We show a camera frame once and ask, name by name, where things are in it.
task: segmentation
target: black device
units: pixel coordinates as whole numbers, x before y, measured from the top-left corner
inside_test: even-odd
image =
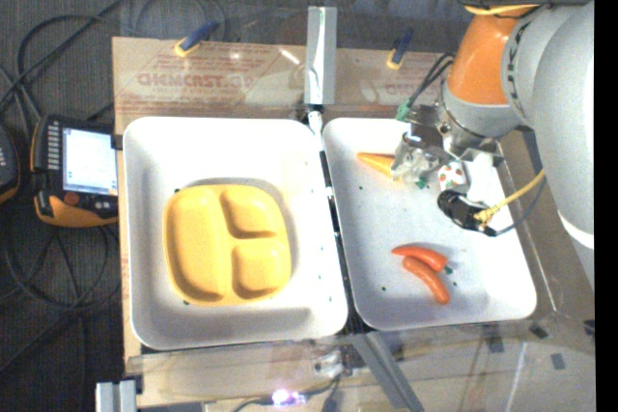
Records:
[[[98,227],[118,220],[112,126],[58,115],[42,117],[32,139],[35,208],[58,227]]]
[[[0,124],[0,204],[19,188],[19,162],[11,136]]]

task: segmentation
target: white object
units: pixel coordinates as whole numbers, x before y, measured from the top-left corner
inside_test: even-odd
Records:
[[[360,162],[358,152],[392,154],[407,125],[395,120],[336,119],[323,139],[341,225],[356,310],[383,331],[482,323],[529,316],[537,296],[515,230],[490,238],[455,225],[437,207],[437,177],[429,187],[393,181]],[[492,196],[504,198],[496,170]],[[492,220],[497,230],[513,223],[508,208]],[[446,305],[402,267],[391,249],[415,243],[449,258],[440,273],[451,293]]]
[[[130,318],[157,350],[320,338],[348,317],[315,136],[284,120],[146,117],[124,137]],[[186,305],[170,282],[162,215],[175,189],[225,179],[264,184],[289,222],[292,276],[245,305]]]

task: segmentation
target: gray floor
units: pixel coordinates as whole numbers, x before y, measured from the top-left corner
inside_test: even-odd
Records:
[[[75,14],[99,14],[115,1],[0,0],[0,65],[17,77],[84,25],[84,18]],[[456,50],[470,20],[456,0],[123,0],[105,13],[108,20],[121,25],[93,23],[74,43],[37,66],[25,81],[42,113],[79,119],[97,114],[101,121],[110,122],[111,36],[130,36],[136,30],[137,36],[177,39],[205,16],[224,21],[214,35],[217,40],[303,44],[303,14],[308,6],[317,5],[338,8],[338,44],[342,47],[388,49],[403,27],[412,25],[413,49]],[[64,14],[70,17],[58,17]],[[0,83],[3,94],[8,87],[7,81]],[[12,98],[0,106],[0,119],[13,135],[27,168],[31,129],[19,117]],[[27,121],[32,126],[34,114]],[[25,171],[23,177],[19,194],[0,210],[0,240],[3,254],[11,249],[27,271],[54,232],[36,218]],[[114,237],[99,231],[62,231],[59,238],[48,247],[34,279],[44,294],[16,289],[10,297],[0,296],[2,410],[94,410],[95,384],[123,375]],[[97,303],[95,307],[80,312],[56,307],[69,307],[74,300],[63,247],[81,291],[96,279],[105,249],[109,249],[102,279],[89,299]],[[0,294],[13,289],[3,257]],[[52,329],[43,332],[47,326]]]

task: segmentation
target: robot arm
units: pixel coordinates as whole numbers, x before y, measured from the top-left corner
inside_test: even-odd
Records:
[[[434,171],[439,146],[498,165],[497,140],[530,127],[567,232],[593,248],[594,0],[498,5],[477,10],[435,106],[411,109],[394,175],[410,163],[413,179]]]

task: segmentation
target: yellow divided plate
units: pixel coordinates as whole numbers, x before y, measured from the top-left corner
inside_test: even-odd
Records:
[[[290,280],[288,233],[279,205],[250,185],[196,185],[163,212],[172,285],[189,303],[223,306],[271,297]]]

